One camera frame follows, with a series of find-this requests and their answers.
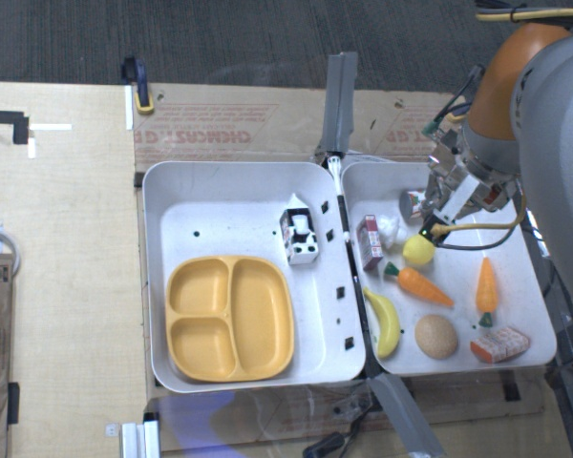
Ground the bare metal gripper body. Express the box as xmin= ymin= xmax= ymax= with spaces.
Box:
xmin=427 ymin=129 xmax=516 ymax=215

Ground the small grey can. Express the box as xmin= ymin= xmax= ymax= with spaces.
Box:
xmin=399 ymin=189 xmax=429 ymax=222

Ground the white crumpled wrapper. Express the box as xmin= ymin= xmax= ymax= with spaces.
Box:
xmin=377 ymin=215 xmax=409 ymax=250

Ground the yellow lemon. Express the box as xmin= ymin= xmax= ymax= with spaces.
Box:
xmin=402 ymin=233 xmax=436 ymax=266

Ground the maroon carton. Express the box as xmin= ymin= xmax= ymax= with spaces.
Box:
xmin=355 ymin=214 xmax=386 ymax=272

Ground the orange carrot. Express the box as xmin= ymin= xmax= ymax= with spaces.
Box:
xmin=383 ymin=260 xmax=456 ymax=308
xmin=475 ymin=257 xmax=499 ymax=328

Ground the white plastic tray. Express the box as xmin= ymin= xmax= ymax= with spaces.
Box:
xmin=339 ymin=160 xmax=559 ymax=377
xmin=141 ymin=160 xmax=367 ymax=394

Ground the yellow banana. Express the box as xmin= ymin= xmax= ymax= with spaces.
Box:
xmin=362 ymin=286 xmax=402 ymax=360

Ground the black and white milk carton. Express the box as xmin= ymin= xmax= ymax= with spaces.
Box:
xmin=279 ymin=193 xmax=320 ymax=266

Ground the beige round bread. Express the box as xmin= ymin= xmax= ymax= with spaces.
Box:
xmin=414 ymin=314 xmax=459 ymax=361

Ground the orange and white packet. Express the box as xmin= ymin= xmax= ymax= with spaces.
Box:
xmin=469 ymin=325 xmax=531 ymax=364

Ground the yellow divided plate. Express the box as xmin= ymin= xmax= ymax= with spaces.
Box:
xmin=164 ymin=255 xmax=296 ymax=384

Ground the brown cardboard board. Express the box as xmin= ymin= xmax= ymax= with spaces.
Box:
xmin=132 ymin=82 xmax=558 ymax=452

